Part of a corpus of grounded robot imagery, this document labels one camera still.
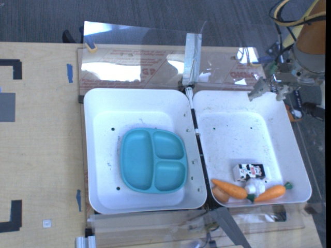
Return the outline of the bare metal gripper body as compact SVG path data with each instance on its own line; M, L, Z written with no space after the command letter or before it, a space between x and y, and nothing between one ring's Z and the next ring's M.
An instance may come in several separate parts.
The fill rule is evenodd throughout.
M270 78L272 87L278 91L294 91L302 86L318 86L325 80L325 73L312 72L303 68L278 67Z

